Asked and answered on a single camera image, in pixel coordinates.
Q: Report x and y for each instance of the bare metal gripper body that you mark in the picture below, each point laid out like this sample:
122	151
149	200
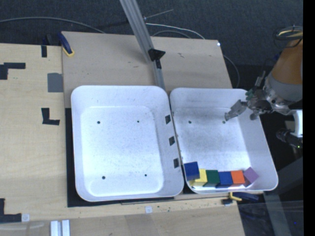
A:
264	104

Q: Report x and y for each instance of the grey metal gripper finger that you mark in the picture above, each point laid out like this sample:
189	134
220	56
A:
254	115
235	110

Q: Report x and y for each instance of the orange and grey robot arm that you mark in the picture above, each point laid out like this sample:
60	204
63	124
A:
288	65

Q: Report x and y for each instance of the white plastic tray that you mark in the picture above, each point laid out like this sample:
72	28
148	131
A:
211	141
120	146

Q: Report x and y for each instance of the purple cube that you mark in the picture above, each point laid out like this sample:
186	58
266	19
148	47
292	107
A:
251	174

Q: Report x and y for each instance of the orange cube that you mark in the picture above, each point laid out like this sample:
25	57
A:
237	177

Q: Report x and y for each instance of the green cube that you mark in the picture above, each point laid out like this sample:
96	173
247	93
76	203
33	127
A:
212	176

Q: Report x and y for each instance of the dark blue cube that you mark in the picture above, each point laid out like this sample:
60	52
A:
191	170

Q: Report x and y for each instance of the yellow cube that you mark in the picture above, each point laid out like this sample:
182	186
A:
202	177

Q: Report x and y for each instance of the pale wood board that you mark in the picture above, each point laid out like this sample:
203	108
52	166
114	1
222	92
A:
110	63

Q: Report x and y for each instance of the black cylinder on white bracket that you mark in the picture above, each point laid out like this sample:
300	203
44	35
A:
288	135

